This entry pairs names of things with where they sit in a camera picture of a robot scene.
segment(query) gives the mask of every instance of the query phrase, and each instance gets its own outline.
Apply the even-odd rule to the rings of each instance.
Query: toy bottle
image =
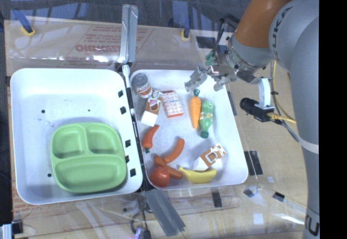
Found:
[[[213,108],[214,105],[208,101],[205,100],[201,104],[201,112],[200,112],[200,119],[199,119],[199,125],[201,127],[201,138],[208,138],[208,128],[212,125],[213,122]]]

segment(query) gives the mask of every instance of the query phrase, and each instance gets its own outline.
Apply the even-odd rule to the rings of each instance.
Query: red toy tomato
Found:
[[[170,183],[170,174],[162,166],[157,166],[150,174],[150,181],[159,187],[166,187]]]

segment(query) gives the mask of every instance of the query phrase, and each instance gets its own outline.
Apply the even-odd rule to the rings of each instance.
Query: green plate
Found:
[[[63,125],[54,132],[50,150],[54,178],[68,192],[109,190],[126,177],[123,145],[118,132],[109,125]]]

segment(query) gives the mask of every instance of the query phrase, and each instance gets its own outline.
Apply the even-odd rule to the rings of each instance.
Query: can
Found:
[[[153,93],[152,87],[148,82],[148,77],[143,73],[138,73],[134,76],[132,86],[141,98],[149,98]]]

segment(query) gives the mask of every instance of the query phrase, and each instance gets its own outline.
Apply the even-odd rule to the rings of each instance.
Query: banana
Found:
[[[197,171],[190,171],[182,167],[179,167],[178,170],[183,172],[185,177],[193,183],[211,182],[211,180],[214,179],[217,174],[216,169],[209,169],[203,172],[197,172]]]

